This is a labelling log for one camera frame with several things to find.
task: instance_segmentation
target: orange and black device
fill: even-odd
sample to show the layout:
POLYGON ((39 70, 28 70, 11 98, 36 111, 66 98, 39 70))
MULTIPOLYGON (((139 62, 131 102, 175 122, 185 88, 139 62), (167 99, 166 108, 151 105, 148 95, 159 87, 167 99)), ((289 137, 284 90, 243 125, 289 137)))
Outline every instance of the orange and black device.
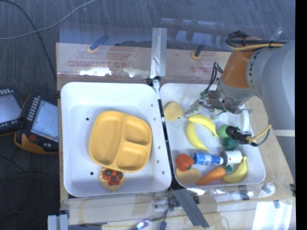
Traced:
POLYGON ((18 129, 22 105, 22 98, 14 88, 0 88, 0 136, 14 133, 18 129))
POLYGON ((30 94, 19 115, 15 144, 30 152, 53 154, 59 151, 59 121, 56 99, 41 93, 30 94))

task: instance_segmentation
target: yellow banana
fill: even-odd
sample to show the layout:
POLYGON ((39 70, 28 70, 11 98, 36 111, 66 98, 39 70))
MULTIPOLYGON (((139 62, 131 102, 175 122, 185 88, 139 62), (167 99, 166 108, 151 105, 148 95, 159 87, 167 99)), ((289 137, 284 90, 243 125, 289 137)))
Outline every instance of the yellow banana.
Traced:
POLYGON ((196 148, 199 149, 205 149, 206 151, 209 151, 209 149, 205 146, 205 144, 199 139, 195 132, 195 127, 192 122, 188 122, 188 125, 186 127, 186 134, 188 137, 189 142, 196 148))
POLYGON ((193 123, 200 123, 206 126, 214 134, 214 136, 218 136, 216 132, 215 123, 209 117, 201 115, 201 114, 195 114, 195 115, 188 117, 188 120, 193 123))
POLYGON ((239 164, 238 168, 234 172, 225 175, 223 180, 228 183, 236 183, 241 181, 247 172, 246 156, 243 156, 242 162, 239 164))

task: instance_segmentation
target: green ball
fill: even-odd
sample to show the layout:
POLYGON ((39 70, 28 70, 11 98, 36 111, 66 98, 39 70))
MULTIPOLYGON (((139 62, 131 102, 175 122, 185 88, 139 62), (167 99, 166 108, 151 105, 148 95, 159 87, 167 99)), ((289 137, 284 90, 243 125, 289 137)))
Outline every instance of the green ball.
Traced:
POLYGON ((223 125, 221 126, 218 131, 217 131, 217 134, 219 135, 220 138, 227 138, 228 135, 226 134, 226 128, 228 127, 229 125, 223 125))

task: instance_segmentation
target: yellow cable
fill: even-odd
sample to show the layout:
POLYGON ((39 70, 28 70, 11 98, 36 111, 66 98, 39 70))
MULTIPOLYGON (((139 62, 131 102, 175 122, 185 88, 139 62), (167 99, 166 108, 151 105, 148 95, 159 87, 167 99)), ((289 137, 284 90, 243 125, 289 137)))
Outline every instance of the yellow cable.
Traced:
POLYGON ((257 44, 257 45, 249 45, 249 46, 243 46, 243 47, 233 47, 231 45, 228 45, 232 50, 246 50, 251 48, 263 48, 263 47, 282 47, 284 44, 257 44))
POLYGON ((246 140, 248 140, 249 142, 252 142, 256 139, 258 139, 260 136, 264 135, 266 132, 268 132, 268 130, 271 128, 271 125, 268 125, 264 131, 262 131, 260 134, 254 136, 254 137, 246 137, 246 140))

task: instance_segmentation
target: orange cylinder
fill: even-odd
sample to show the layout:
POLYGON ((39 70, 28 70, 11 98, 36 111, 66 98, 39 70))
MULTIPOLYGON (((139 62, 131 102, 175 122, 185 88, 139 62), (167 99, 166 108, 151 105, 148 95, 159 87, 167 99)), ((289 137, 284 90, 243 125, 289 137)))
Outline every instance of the orange cylinder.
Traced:
MULTIPOLYGON (((244 38, 244 40, 249 39, 261 40, 257 37, 244 38)), ((224 84, 233 88, 249 89, 246 80, 246 66, 248 64, 249 58, 253 53, 254 51, 241 50, 236 50, 231 53, 222 74, 222 81, 224 82, 224 84)))

